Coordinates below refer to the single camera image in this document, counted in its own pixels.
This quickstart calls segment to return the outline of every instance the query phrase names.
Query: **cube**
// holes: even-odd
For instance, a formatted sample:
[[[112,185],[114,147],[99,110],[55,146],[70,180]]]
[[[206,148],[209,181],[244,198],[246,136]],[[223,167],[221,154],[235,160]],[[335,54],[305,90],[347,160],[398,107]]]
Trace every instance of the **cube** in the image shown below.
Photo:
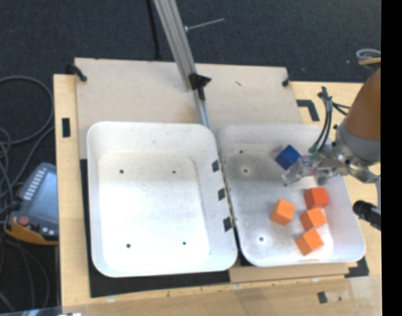
[[[299,218],[306,232],[312,228],[318,228],[327,223],[324,211],[320,207],[305,211]]]
[[[295,243],[303,255],[307,255],[324,245],[324,242],[320,238],[320,235],[316,229],[311,229],[304,233],[302,236],[296,239]]]
[[[292,147],[291,145],[287,145],[287,147],[280,152],[280,154],[275,158],[275,161],[284,169],[288,170],[290,166],[292,166],[296,160],[300,158],[300,153]]]
[[[328,193],[323,187],[310,188],[304,194],[307,209],[324,208],[330,202]]]
[[[270,219],[286,226],[294,217],[295,205],[284,199],[279,199],[272,209]]]

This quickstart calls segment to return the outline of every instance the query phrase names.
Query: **white tray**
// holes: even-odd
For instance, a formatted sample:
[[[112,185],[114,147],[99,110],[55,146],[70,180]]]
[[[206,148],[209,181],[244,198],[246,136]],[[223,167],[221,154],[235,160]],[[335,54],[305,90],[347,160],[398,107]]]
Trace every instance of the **white tray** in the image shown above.
[[[364,239],[354,215],[342,176],[324,186],[330,204],[324,208],[328,224],[318,228],[324,246],[303,256],[295,243],[303,232],[299,216],[306,211],[303,193],[318,186],[313,177],[284,187],[284,169],[275,158],[288,144],[307,154],[320,128],[301,124],[229,126],[220,131],[219,142],[241,252],[259,267],[305,263],[354,262],[364,255]],[[296,205],[286,226],[271,221],[280,199]]]
[[[238,254],[213,133],[99,122],[88,132],[91,252],[108,277],[223,271]]]

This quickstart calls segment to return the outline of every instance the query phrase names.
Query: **black bracket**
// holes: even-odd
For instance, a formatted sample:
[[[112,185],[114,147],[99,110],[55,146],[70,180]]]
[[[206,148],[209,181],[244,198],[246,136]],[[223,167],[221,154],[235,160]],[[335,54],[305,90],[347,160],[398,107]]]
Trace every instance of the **black bracket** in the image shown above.
[[[73,63],[69,63],[66,66],[66,73],[69,75],[77,74],[81,81],[85,82],[87,80],[87,76],[82,74],[82,71]]]
[[[189,75],[190,85],[192,90],[198,91],[199,99],[205,100],[205,92],[203,88],[211,81],[212,79],[209,77],[201,76],[196,73],[192,73]]]

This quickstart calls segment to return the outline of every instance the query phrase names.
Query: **orange and gray device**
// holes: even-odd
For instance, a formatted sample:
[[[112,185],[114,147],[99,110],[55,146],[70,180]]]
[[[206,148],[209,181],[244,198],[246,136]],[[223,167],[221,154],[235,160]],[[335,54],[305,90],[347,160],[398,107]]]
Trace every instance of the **orange and gray device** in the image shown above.
[[[22,186],[18,197],[20,208],[7,216],[5,232],[31,244],[59,244],[56,167],[50,163],[40,164]]]

